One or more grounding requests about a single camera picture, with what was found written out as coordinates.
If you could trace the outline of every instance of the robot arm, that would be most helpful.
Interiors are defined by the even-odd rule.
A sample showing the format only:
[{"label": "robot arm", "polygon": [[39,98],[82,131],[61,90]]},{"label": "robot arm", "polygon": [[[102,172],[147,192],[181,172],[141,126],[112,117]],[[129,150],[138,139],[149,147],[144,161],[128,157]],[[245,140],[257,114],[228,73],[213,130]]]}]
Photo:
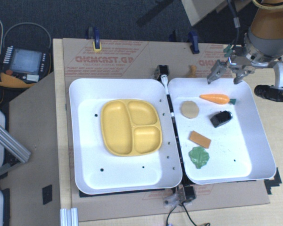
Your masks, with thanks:
[{"label": "robot arm", "polygon": [[230,68],[236,74],[234,84],[254,73],[255,69],[273,68],[274,86],[257,86],[255,94],[265,99],[283,102],[283,0],[262,0],[251,27],[244,37],[244,46],[230,51],[227,62],[217,61],[207,77],[208,84],[220,78]]}]

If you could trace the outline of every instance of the yellow plate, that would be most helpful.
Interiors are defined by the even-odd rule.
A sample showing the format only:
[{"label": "yellow plate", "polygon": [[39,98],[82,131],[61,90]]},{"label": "yellow plate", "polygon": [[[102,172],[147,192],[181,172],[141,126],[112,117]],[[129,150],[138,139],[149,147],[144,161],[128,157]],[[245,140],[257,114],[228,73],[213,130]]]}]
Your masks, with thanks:
[{"label": "yellow plate", "polygon": [[118,156],[149,154],[162,143],[157,111],[143,100],[107,102],[101,110],[101,130],[106,148]]}]

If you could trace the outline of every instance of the screen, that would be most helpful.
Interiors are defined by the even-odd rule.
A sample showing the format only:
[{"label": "screen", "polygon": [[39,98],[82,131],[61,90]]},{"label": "screen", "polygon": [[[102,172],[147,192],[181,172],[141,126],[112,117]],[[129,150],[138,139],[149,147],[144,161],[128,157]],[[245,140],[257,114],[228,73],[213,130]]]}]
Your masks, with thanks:
[{"label": "screen", "polygon": [[42,53],[26,49],[15,49],[10,69],[19,73],[38,74]]}]

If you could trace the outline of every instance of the toy carrot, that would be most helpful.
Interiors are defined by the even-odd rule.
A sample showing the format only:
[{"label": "toy carrot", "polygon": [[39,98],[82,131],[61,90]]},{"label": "toy carrot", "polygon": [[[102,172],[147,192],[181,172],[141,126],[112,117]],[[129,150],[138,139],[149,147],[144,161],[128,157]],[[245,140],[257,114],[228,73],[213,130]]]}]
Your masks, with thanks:
[{"label": "toy carrot", "polygon": [[230,99],[229,96],[224,94],[204,94],[200,95],[200,98],[220,105],[225,105],[227,103],[234,105],[236,103],[236,99]]}]

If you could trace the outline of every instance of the beige round object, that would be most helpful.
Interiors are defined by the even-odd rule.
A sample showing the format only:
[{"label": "beige round object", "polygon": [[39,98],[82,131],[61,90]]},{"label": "beige round object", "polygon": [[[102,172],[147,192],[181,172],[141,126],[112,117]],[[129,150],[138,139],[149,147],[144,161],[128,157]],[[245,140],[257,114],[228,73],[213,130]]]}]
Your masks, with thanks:
[{"label": "beige round object", "polygon": [[193,118],[198,116],[199,107],[193,101],[185,101],[185,102],[183,102],[183,104],[181,106],[181,113],[185,117],[187,117],[189,119],[193,119]]}]

